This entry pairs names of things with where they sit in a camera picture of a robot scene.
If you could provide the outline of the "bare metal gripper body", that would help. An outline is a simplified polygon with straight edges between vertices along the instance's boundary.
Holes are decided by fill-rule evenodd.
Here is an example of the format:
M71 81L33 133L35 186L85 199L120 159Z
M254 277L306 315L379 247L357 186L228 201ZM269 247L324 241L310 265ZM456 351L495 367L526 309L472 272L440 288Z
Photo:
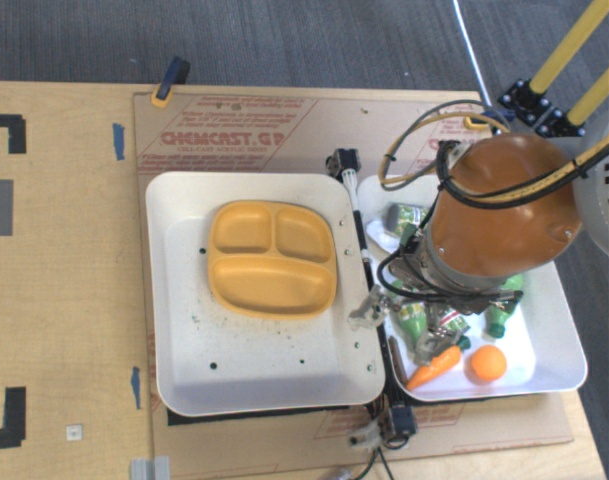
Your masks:
M464 315L479 315L490 307L507 311L517 305L524 292L506 288L505 276L472 276L448 267L429 247L429 239L413 239L411 247L399 246L387 259L386 271L404 287L403 297L441 304Z

